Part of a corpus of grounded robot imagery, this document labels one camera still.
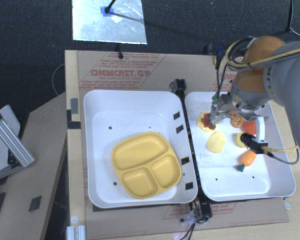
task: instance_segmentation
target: red toy tomato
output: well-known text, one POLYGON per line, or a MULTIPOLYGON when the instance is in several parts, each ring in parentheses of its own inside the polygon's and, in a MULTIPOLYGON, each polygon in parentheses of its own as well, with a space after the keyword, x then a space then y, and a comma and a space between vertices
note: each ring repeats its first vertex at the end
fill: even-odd
POLYGON ((243 125, 243 131, 247 134, 256 135, 257 127, 255 121, 246 121, 243 125))

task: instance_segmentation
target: cardboard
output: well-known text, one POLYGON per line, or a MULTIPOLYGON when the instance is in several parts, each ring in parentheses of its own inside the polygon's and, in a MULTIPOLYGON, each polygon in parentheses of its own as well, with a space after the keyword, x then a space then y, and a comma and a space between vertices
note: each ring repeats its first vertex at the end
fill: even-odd
MULTIPOLYGON (((167 91, 173 80, 185 79, 186 93, 217 90, 213 56, 135 52, 126 52, 123 55, 124 58, 120 60, 116 52, 77 52, 81 122, 84 122, 83 98, 93 89, 167 91)), ((230 90, 230 80, 234 78, 235 73, 227 70, 222 91, 230 90)), ((81 124, 81 138, 85 225, 88 240, 174 233, 188 229, 187 225, 180 225, 180 216, 190 210, 188 204, 125 209, 99 209, 93 206, 87 191, 84 123, 81 124)), ((211 208, 212 218, 207 223, 196 226, 196 230, 289 221, 282 198, 213 203, 211 208)))

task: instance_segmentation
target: yellow cable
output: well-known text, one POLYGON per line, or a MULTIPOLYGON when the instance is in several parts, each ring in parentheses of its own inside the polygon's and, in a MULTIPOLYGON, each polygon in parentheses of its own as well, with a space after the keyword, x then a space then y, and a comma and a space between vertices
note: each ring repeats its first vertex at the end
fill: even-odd
POLYGON ((289 51, 286 51, 286 52, 283 52, 283 53, 279 53, 277 55, 273 55, 273 56, 270 56, 268 58, 256 60, 256 61, 253 61, 253 62, 251 62, 249 64, 247 64, 247 63, 242 63, 241 64, 241 63, 236 63, 234 61, 231 61, 230 58, 229 58, 230 51, 232 50, 232 48, 238 42, 240 42, 240 40, 238 40, 238 41, 234 42, 233 44, 231 44, 229 46, 229 48, 226 50, 226 52, 225 52, 225 58, 226 58, 226 61, 227 61, 228 65, 231 66, 231 67, 233 67, 233 68, 236 68, 236 69, 242 69, 242 68, 246 68, 246 67, 253 68, 253 66, 261 64, 261 63, 271 62, 271 61, 274 61, 274 60, 277 60, 277 59, 281 59, 281 58, 284 58, 284 57, 287 57, 287 56, 291 56, 291 55, 299 54, 300 53, 300 48, 298 48, 298 49, 289 50, 289 51))
POLYGON ((265 152, 290 152, 290 151, 294 151, 296 149, 299 148, 298 145, 292 147, 292 148, 288 148, 288 149, 275 149, 275 148, 271 148, 268 146, 262 146, 261 147, 265 152))

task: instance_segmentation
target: white tray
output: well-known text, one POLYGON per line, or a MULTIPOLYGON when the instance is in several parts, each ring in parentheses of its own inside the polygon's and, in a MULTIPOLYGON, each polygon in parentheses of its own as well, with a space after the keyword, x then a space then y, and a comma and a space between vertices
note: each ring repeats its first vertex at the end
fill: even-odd
MULTIPOLYGON (((214 94, 214 92, 191 92, 185 98, 203 192, 217 202, 292 195, 296 189, 296 182, 288 164, 259 154, 253 164, 245 167, 243 172, 235 168, 240 164, 242 154, 247 149, 237 146, 236 134, 242 131, 232 127, 229 118, 225 118, 217 129, 226 137, 222 153, 214 154, 206 148, 211 133, 203 132, 197 126, 197 118, 201 112, 210 112, 214 94)), ((265 139, 269 146, 283 149, 270 104, 267 103, 264 108, 258 109, 256 114, 269 117, 265 121, 265 139)), ((286 153, 276 155, 288 160, 286 153)))
POLYGON ((175 94, 92 90, 85 95, 83 108, 88 193, 93 204, 100 208, 180 204, 189 203, 197 196, 184 113, 175 94), (144 132, 157 132, 167 139, 179 159, 182 177, 176 186, 159 195, 136 199, 121 185, 111 163, 111 151, 117 143, 144 132))

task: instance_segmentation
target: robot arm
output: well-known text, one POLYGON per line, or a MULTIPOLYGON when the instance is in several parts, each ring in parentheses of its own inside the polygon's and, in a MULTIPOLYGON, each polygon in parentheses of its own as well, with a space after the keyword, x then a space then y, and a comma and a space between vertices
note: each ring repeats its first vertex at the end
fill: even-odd
POLYGON ((237 110, 246 120, 255 120, 255 110, 274 100, 285 108, 300 148, 300 52, 252 66, 253 62, 297 49, 300 41, 285 44, 272 36, 254 40, 243 58, 243 63, 251 68, 240 70, 232 82, 231 92, 220 95, 217 104, 211 106, 211 123, 221 121, 232 110, 237 110))

